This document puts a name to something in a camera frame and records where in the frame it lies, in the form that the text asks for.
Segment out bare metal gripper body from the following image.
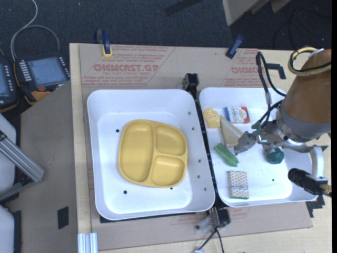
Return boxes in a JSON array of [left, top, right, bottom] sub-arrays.
[[255, 121, 309, 152]]

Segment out green bean pods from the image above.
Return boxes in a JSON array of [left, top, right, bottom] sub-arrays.
[[213, 142, 240, 168]]

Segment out white blue red carton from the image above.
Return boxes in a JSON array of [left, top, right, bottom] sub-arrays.
[[224, 105, 251, 124]]

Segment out thin black rod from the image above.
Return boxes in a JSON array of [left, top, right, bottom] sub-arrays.
[[193, 87, 221, 209]]

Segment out orange patterned packet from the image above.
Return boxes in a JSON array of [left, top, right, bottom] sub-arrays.
[[227, 170, 250, 200]]

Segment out white plastic tray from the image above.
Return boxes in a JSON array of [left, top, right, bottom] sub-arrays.
[[86, 89, 216, 221], [198, 86, 321, 208]]

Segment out yellow divided plate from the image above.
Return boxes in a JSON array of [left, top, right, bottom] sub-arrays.
[[117, 119, 189, 189]]

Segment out brown cardboard board red print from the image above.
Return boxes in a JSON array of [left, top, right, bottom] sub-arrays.
[[78, 44, 314, 251]]

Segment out black cylinder on white bracket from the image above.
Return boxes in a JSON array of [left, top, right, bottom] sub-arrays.
[[287, 146, 330, 196]]

